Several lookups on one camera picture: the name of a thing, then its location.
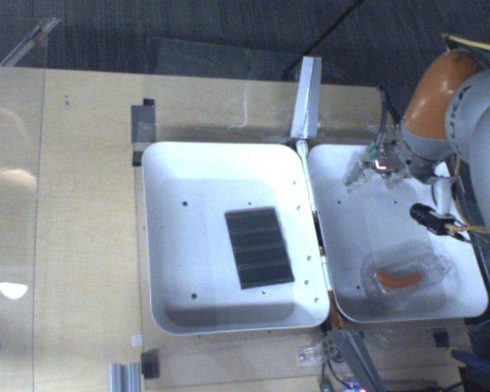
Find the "dark floor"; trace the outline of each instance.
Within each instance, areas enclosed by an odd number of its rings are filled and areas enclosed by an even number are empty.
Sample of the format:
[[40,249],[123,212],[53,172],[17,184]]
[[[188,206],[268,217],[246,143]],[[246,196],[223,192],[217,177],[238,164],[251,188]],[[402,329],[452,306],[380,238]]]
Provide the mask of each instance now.
[[[61,17],[49,47],[52,68],[276,79],[349,4],[0,0],[0,21]],[[325,82],[383,83],[404,109],[444,49],[442,32],[490,42],[490,0],[367,0],[315,54],[323,57]]]

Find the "orange object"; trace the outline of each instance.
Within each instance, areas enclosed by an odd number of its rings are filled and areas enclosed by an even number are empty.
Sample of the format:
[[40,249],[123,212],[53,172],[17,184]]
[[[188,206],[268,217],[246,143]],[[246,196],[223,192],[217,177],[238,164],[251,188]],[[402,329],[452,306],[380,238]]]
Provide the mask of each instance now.
[[382,287],[387,287],[389,289],[402,289],[404,287],[411,287],[417,285],[423,276],[421,273],[414,271],[403,276],[395,276],[393,274],[383,273],[378,271],[376,273],[376,280]]
[[403,116],[405,127],[414,135],[446,140],[444,116],[454,91],[468,77],[486,65],[465,51],[445,52],[430,64],[417,84]]

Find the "black pole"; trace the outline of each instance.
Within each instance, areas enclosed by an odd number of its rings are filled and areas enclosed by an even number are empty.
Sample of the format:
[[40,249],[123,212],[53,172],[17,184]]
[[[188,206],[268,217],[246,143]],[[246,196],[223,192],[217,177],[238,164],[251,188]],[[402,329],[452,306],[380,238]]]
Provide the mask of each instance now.
[[316,46],[318,46],[321,42],[323,42],[327,37],[328,35],[330,35],[335,28],[337,28],[339,25],[341,25],[341,23],[343,22],[343,20],[345,20],[347,18],[347,16],[352,13],[357,7],[361,6],[363,4],[365,0],[352,0],[352,3],[350,4],[350,6],[343,12],[339,15],[339,17],[334,21],[334,23],[332,23],[327,29],[325,29],[325,31],[319,35],[319,37],[314,41],[312,42],[302,53],[301,55],[299,55],[297,57],[296,60],[294,60],[294,62],[292,64],[290,64],[283,72],[282,72],[282,75],[281,75],[281,78],[285,78],[286,76],[288,76],[288,74],[294,69],[294,67],[296,67],[300,61],[301,61],[301,58],[303,58],[304,56],[307,56],[309,55],[313,49],[316,48]]

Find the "empty white tray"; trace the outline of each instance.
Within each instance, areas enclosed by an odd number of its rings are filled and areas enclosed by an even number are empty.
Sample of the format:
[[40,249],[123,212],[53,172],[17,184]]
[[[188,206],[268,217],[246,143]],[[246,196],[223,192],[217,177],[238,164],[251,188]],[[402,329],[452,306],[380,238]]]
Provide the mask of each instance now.
[[[314,327],[328,315],[301,161],[282,145],[160,142],[143,157],[151,310],[172,334]],[[242,289],[228,211],[274,207],[295,281]]]
[[[341,312],[361,323],[481,315],[487,308],[488,294],[472,246],[433,235],[409,215],[414,203],[433,205],[430,186],[406,179],[387,189],[374,175],[347,193],[343,179],[365,148],[318,145],[309,156],[323,242]],[[369,300],[361,284],[363,259],[405,243],[424,244],[430,252],[447,256],[454,264],[453,271],[440,284],[406,300],[385,304]]]

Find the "clear plastic package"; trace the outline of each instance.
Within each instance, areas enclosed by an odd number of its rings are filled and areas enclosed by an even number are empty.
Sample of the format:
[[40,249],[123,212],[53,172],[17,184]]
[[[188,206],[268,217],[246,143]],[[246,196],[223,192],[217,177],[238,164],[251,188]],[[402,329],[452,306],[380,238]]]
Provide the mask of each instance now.
[[424,244],[407,244],[367,256],[361,280],[369,297],[395,299],[442,282],[451,269],[446,256],[429,252]]

